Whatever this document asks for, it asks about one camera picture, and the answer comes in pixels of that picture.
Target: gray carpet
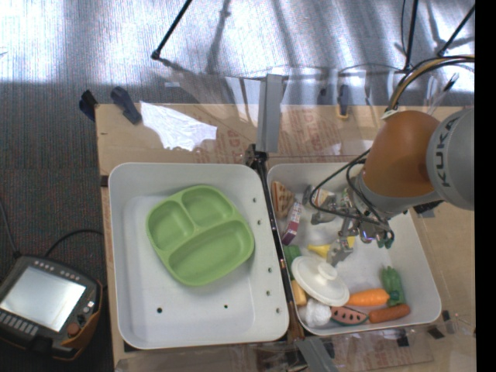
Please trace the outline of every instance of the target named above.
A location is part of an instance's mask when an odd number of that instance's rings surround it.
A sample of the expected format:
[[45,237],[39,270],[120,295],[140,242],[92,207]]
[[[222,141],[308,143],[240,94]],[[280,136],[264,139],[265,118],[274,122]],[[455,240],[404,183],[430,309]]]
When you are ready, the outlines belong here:
[[[87,89],[100,103],[115,86],[136,102],[234,102],[225,78],[358,65],[377,74],[373,103],[385,105],[388,75],[405,68],[413,0],[194,0],[162,61],[150,59],[184,1],[0,0],[0,200],[22,253],[43,254],[71,230],[102,230],[95,124],[78,108]],[[419,0],[411,63],[434,57],[474,4]],[[446,54],[474,53],[474,44],[472,15]],[[444,103],[473,104],[473,93],[474,67],[460,68]],[[406,96],[422,104],[423,91]],[[73,236],[52,257],[106,282],[99,235]],[[12,264],[0,221],[0,278]],[[109,372],[106,311],[73,363],[0,343],[0,370]]]

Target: white container lid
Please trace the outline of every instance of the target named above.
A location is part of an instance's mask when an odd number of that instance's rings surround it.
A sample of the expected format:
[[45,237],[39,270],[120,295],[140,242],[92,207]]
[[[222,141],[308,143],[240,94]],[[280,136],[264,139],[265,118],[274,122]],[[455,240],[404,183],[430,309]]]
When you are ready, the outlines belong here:
[[314,257],[296,257],[291,264],[294,279],[303,290],[328,306],[343,306],[350,299],[350,290],[329,263]]

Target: black tripod leg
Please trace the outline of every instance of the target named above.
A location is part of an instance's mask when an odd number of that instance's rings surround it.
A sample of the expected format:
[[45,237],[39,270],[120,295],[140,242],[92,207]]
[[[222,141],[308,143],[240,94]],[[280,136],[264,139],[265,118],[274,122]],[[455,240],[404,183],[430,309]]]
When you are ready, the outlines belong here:
[[415,20],[417,19],[417,8],[419,6],[419,0],[413,0],[412,9],[412,20],[410,22],[410,35],[408,36],[408,49],[406,50],[406,62],[404,71],[409,71],[412,69],[412,44],[413,44],[413,33],[415,31]]
[[171,37],[172,32],[176,28],[176,26],[179,23],[179,21],[181,21],[182,16],[186,12],[186,10],[188,9],[188,7],[189,7],[189,5],[191,4],[192,1],[193,0],[186,0],[185,4],[183,5],[183,8],[180,10],[179,14],[177,14],[176,19],[174,20],[174,22],[170,26],[169,30],[167,31],[164,39],[162,40],[162,42],[160,43],[160,45],[158,46],[158,48],[155,51],[152,52],[152,56],[151,56],[152,59],[154,59],[154,60],[160,59],[160,52],[162,51],[162,48],[164,48],[165,43],[169,40],[169,37]]
[[460,24],[456,28],[455,32],[453,33],[453,35],[449,38],[448,41],[446,41],[446,44],[444,45],[444,47],[441,48],[441,50],[439,50],[439,52],[437,53],[437,56],[438,57],[444,57],[444,54],[446,53],[446,50],[448,48],[450,48],[450,44],[455,40],[456,36],[458,36],[458,33],[465,26],[465,24],[467,23],[467,21],[469,20],[469,18],[472,16],[472,14],[474,13],[474,11],[475,11],[475,4],[470,9],[470,11],[468,12],[468,14],[465,15],[465,18],[463,18],[463,21],[460,22]]

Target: green vegetable toy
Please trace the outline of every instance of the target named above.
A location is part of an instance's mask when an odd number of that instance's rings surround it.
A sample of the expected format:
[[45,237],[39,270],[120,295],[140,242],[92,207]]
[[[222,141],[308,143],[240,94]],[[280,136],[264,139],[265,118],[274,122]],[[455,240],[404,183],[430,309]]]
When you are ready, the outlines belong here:
[[384,289],[391,296],[387,300],[387,305],[389,307],[406,303],[403,287],[401,286],[400,275],[395,269],[391,266],[387,266],[382,269],[381,280]]
[[291,264],[293,263],[293,260],[301,256],[300,247],[297,245],[283,245],[282,250],[284,252],[284,257],[286,258],[286,263],[288,264],[289,278],[294,280],[295,277],[291,272]]

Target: green plate compartment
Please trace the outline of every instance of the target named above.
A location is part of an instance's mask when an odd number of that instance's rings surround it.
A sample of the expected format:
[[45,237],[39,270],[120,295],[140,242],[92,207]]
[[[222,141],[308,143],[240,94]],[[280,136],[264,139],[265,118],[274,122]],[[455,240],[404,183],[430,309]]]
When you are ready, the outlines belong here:
[[234,204],[204,184],[155,205],[146,217],[146,234],[170,273],[190,286],[225,276],[255,247],[253,233]]

